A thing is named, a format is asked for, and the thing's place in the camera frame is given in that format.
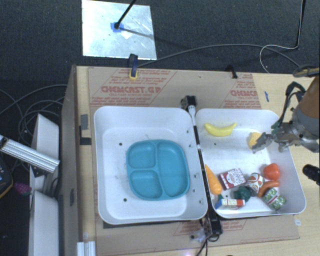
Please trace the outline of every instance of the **dark floor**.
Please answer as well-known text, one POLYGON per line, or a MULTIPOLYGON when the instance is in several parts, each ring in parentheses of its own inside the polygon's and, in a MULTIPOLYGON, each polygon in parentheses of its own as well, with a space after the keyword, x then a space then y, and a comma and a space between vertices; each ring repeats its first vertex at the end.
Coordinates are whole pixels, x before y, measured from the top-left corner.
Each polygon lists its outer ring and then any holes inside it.
MULTIPOLYGON (((129 0, 111 1, 129 3, 129 0)), ((150 5, 158 58, 180 51, 218 44, 296 45, 301 0, 139 0, 150 5)), ((66 84, 72 64, 125 67, 126 59, 82 56, 81 0, 0 1, 0 134, 19 140, 15 100, 49 85, 66 84)), ((306 1, 300 46, 278 49, 298 65, 319 66, 320 2, 306 1)), ((148 68, 223 71, 233 65, 239 72, 265 72, 260 48, 226 46, 197 50, 148 65, 148 68)), ((268 50, 262 55, 270 73, 290 74, 291 61, 268 50)), ((23 114, 33 103, 63 97, 65 87, 36 92, 19 102, 23 114)), ((46 105, 39 105, 33 110, 46 105)), ((60 112, 55 104, 50 110, 60 112)), ((45 114, 54 122, 59 118, 45 114)), ((31 136, 25 134, 26 142, 31 136)), ((4 156, 10 168, 14 160, 4 156)), ((18 166, 15 182, 28 184, 29 174, 18 166)), ((0 254, 28 254, 29 199, 11 189, 0 199, 0 254)))

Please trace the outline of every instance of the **metal plate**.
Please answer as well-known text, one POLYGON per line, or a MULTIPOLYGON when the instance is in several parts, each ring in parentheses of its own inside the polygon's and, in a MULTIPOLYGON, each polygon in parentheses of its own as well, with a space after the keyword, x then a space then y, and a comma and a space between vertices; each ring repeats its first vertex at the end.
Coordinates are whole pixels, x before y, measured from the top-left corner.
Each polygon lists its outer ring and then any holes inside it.
POLYGON ((122 30, 114 30, 129 5, 124 3, 82 1, 83 55, 92 57, 156 60, 156 46, 150 7, 133 5, 122 20, 122 30))

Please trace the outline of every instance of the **small box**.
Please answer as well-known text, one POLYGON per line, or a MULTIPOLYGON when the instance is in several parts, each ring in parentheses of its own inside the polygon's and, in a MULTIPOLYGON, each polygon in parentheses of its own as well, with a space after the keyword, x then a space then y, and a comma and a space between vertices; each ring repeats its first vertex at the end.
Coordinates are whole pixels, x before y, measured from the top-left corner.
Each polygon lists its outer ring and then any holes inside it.
POLYGON ((216 204, 216 209, 228 209, 228 210, 238 210, 239 208, 246 205, 244 199, 220 199, 216 204))
POLYGON ((246 183, 246 179, 239 168, 221 173, 218 178, 224 190, 229 190, 246 183))

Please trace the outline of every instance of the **black rod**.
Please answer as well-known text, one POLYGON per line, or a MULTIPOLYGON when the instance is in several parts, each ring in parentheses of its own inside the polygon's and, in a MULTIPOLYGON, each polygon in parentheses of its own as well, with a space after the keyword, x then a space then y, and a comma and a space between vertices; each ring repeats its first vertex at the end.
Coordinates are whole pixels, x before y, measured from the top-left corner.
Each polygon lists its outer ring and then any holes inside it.
POLYGON ((129 4, 128 8, 125 10, 125 12, 122 14, 121 18, 118 20, 117 23, 114 24, 114 28, 117 30, 119 29, 120 23, 122 22, 122 20, 125 18, 125 16, 127 15, 127 13, 130 11, 131 7, 135 4, 137 0, 132 0, 132 2, 129 4))

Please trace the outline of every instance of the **banana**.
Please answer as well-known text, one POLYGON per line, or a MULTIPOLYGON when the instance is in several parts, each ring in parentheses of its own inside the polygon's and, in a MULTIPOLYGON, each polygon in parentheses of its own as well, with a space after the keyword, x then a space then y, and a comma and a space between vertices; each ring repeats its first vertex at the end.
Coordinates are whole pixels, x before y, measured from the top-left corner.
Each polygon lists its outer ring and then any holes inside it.
POLYGON ((234 122, 233 124, 231 124, 229 126, 218 128, 218 127, 214 126, 213 124, 206 122, 204 124, 204 128, 206 129, 206 131, 209 134, 211 134, 213 136, 224 137, 224 136, 230 135, 236 125, 237 125, 237 123, 234 122))

